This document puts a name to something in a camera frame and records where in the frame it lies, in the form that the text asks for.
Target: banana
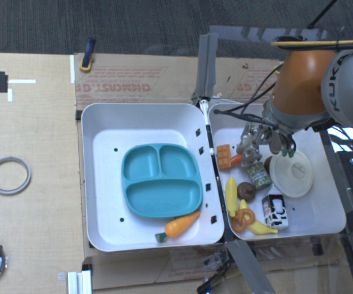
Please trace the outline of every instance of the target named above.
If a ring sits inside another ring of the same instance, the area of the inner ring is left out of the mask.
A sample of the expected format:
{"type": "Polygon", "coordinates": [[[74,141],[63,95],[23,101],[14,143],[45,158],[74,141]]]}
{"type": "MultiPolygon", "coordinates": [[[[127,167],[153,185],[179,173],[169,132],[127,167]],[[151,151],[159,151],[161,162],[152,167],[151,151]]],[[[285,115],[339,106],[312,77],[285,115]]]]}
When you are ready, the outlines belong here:
{"type": "MultiPolygon", "coordinates": [[[[240,201],[239,209],[249,209],[248,204],[245,199],[242,199],[240,201]]],[[[244,218],[249,219],[250,216],[245,214],[244,218]]],[[[247,225],[247,228],[258,235],[269,234],[269,233],[273,233],[273,234],[278,233],[278,230],[276,228],[269,228],[268,226],[266,226],[266,224],[263,224],[262,222],[260,222],[256,219],[252,224],[247,225]]]]}
{"type": "Polygon", "coordinates": [[[237,186],[235,179],[230,176],[225,185],[225,205],[230,217],[234,217],[237,211],[237,186]]]}

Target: teal plate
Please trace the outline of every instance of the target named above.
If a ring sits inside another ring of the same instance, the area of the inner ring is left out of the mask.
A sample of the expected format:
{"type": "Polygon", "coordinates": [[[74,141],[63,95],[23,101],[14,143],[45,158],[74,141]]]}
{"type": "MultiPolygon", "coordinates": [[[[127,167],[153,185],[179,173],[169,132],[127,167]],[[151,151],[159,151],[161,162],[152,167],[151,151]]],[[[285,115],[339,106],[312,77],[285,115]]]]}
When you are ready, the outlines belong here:
{"type": "Polygon", "coordinates": [[[192,153],[175,144],[146,144],[127,151],[122,161],[127,206],[149,218],[178,217],[202,203],[202,182],[192,153]]]}

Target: light wood surface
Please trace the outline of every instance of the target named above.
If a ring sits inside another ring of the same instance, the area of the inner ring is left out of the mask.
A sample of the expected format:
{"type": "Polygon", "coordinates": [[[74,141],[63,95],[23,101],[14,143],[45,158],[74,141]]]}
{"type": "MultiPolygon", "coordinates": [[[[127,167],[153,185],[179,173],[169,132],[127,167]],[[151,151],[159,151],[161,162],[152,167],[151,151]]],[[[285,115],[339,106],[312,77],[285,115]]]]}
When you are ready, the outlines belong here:
{"type": "MultiPolygon", "coordinates": [[[[0,277],[0,293],[66,293],[66,281],[59,280],[58,273],[81,271],[84,260],[70,58],[0,53],[0,71],[9,79],[36,80],[35,84],[9,85],[12,102],[8,102],[6,93],[0,93],[0,157],[22,157],[32,171],[31,182],[22,193],[0,195],[0,244],[9,258],[0,277]]],[[[23,179],[24,171],[18,165],[0,168],[2,188],[14,188],[23,179]]],[[[270,270],[267,277],[277,293],[353,293],[344,252],[333,262],[318,266],[270,270]]],[[[202,281],[95,293],[196,293],[202,281]]],[[[235,288],[237,293],[250,292],[240,276],[229,286],[230,292],[223,289],[221,293],[235,293],[235,288]]]]}

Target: toy carrot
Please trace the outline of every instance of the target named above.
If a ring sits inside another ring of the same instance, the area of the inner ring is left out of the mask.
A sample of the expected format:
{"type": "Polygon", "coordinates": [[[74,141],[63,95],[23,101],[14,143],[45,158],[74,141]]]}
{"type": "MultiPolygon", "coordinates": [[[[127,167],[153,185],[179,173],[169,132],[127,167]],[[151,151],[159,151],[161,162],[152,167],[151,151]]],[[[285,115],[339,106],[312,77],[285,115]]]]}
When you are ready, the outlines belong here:
{"type": "Polygon", "coordinates": [[[167,236],[173,238],[186,231],[186,229],[195,221],[196,218],[198,218],[200,214],[201,212],[196,210],[190,214],[186,214],[185,216],[169,221],[165,225],[164,232],[156,234],[157,241],[162,243],[167,236]]]}

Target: cow print carton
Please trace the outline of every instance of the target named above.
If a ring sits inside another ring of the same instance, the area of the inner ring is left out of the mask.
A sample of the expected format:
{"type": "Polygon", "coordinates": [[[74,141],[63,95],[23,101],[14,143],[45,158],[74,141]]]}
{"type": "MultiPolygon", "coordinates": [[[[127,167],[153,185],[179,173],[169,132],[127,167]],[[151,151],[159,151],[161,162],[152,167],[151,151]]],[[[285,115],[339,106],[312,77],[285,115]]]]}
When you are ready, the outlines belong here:
{"type": "Polygon", "coordinates": [[[264,220],[268,227],[282,229],[288,227],[288,214],[284,198],[280,194],[269,194],[262,199],[264,220]]]}

